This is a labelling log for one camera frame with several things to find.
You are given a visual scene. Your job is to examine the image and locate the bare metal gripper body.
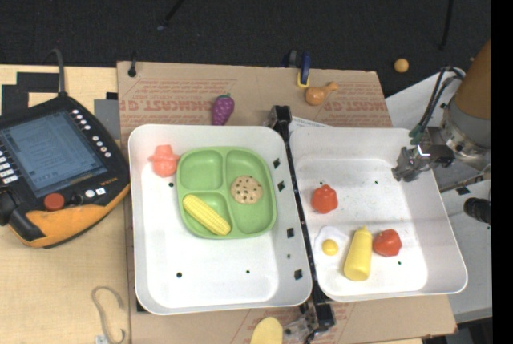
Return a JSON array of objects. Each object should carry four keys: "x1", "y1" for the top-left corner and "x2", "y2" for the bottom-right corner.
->
[{"x1": 416, "y1": 127, "x2": 492, "y2": 172}]

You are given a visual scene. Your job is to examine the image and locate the white plastic tray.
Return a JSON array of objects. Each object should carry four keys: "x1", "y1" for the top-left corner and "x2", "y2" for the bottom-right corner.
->
[
  {"x1": 288, "y1": 126, "x2": 469, "y2": 304},
  {"x1": 127, "y1": 123, "x2": 314, "y2": 316}
]

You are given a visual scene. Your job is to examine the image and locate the red tomato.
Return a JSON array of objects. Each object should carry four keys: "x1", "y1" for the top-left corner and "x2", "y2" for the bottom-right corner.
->
[{"x1": 372, "y1": 229, "x2": 403, "y2": 258}]

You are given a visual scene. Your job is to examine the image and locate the red bell pepper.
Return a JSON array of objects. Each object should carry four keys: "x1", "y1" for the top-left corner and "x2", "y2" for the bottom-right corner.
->
[{"x1": 310, "y1": 184, "x2": 339, "y2": 215}]

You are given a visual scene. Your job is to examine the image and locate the white fried egg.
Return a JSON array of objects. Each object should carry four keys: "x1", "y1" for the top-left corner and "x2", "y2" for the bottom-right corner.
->
[{"x1": 313, "y1": 225, "x2": 351, "y2": 258}]

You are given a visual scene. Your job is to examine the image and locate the yellow mustard bottle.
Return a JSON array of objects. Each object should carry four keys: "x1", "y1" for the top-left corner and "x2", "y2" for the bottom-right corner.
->
[{"x1": 342, "y1": 225, "x2": 374, "y2": 282}]

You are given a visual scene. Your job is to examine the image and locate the brown chicken drumstick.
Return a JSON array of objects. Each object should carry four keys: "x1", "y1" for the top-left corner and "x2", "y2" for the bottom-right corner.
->
[{"x1": 305, "y1": 80, "x2": 339, "y2": 107}]

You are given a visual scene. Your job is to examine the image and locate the brown chocolate chip biscuit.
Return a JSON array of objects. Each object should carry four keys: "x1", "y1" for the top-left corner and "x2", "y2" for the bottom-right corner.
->
[{"x1": 229, "y1": 174, "x2": 265, "y2": 205}]

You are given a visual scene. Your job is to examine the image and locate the brown cardboard board red print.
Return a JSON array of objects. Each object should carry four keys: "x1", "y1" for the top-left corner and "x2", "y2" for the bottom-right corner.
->
[{"x1": 115, "y1": 60, "x2": 458, "y2": 344}]

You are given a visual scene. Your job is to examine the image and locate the purple grapes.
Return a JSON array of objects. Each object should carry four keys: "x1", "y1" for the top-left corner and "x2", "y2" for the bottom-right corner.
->
[{"x1": 211, "y1": 93, "x2": 236, "y2": 127}]

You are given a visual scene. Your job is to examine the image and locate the green divided plate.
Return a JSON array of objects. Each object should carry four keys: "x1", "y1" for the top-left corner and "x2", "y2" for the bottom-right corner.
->
[{"x1": 176, "y1": 146, "x2": 279, "y2": 241}]

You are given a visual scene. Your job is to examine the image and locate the yellow corn cob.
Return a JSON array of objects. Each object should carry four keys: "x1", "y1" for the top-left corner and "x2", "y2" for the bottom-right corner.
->
[{"x1": 182, "y1": 193, "x2": 232, "y2": 237}]

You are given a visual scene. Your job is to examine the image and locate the pink toy figure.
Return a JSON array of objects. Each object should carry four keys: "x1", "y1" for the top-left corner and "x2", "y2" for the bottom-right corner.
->
[{"x1": 147, "y1": 144, "x2": 180, "y2": 178}]

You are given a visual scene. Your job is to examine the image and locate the black cylinder on white bracket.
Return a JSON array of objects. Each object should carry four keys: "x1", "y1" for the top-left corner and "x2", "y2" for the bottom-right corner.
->
[{"x1": 434, "y1": 164, "x2": 492, "y2": 226}]

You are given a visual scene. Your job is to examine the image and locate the black block with wires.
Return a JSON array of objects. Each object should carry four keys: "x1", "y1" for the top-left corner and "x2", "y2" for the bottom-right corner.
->
[
  {"x1": 263, "y1": 104, "x2": 293, "y2": 131},
  {"x1": 282, "y1": 301, "x2": 337, "y2": 344}
]

